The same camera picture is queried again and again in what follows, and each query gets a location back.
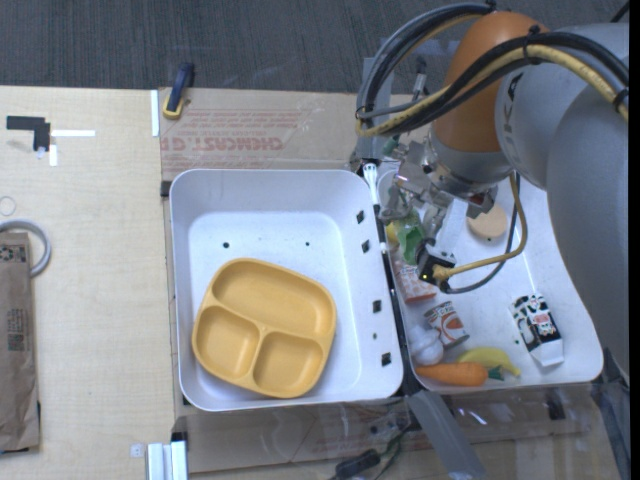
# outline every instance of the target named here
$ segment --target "paper bag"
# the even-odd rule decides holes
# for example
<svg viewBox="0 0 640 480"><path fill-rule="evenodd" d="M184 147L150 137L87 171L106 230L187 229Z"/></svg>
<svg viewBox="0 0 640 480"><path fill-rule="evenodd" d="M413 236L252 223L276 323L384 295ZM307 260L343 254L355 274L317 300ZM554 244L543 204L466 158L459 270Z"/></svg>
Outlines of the paper bag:
<svg viewBox="0 0 640 480"><path fill-rule="evenodd" d="M40 440L29 237L0 233L0 451Z"/></svg>

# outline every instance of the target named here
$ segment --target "yellow plate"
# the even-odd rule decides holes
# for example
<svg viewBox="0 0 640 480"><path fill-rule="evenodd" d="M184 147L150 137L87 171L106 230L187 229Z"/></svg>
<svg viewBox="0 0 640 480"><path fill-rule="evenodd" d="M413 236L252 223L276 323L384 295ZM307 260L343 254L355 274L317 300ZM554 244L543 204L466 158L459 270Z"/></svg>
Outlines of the yellow plate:
<svg viewBox="0 0 640 480"><path fill-rule="evenodd" d="M320 378L335 328L335 302L320 283L279 265L239 258L220 267L209 283L191 345L212 375L293 398Z"/></svg>

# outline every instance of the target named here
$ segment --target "carrot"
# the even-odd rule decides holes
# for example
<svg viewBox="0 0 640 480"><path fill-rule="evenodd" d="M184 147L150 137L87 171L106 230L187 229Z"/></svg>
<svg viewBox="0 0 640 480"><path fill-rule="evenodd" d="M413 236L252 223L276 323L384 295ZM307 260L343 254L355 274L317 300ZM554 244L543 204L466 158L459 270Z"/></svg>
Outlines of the carrot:
<svg viewBox="0 0 640 480"><path fill-rule="evenodd" d="M416 373L422 377L455 386L482 386L489 377L484 366L472 361L417 365L415 369Z"/></svg>

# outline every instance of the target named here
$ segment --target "dark floor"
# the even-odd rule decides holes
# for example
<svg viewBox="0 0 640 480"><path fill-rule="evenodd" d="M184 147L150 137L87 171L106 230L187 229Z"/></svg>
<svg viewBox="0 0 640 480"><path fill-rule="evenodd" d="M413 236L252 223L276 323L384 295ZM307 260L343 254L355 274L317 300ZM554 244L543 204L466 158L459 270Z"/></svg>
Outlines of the dark floor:
<svg viewBox="0 0 640 480"><path fill-rule="evenodd" d="M363 58L405 22L483 1L0 0L0 84L150 89L189 61L196 87L356 92ZM549 28L609 21L626 1L496 0ZM433 86L461 30L425 45ZM408 66L395 78L410 91Z"/></svg>

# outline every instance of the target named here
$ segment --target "wooden table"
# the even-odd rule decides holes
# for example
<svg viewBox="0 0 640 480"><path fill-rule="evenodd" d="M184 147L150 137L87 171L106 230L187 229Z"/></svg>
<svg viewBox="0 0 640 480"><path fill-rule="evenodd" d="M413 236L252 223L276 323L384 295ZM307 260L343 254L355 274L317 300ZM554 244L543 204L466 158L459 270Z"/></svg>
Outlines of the wooden table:
<svg viewBox="0 0 640 480"><path fill-rule="evenodd" d="M15 200L11 218L41 225L53 250L32 283L41 444L0 457L0 477L143 479L146 445L169 440L181 398L151 91L0 87L0 107L3 115L44 117L52 130L95 131L58 138L51 166L33 152L31 132L0 128L0 197ZM525 478L540 464L546 478L619 478L600 413L592 402L586 412L586 433L475 449L492 478ZM328 478L333 466L197 477ZM433 450L407 453L396 467L411 478L448 478Z"/></svg>

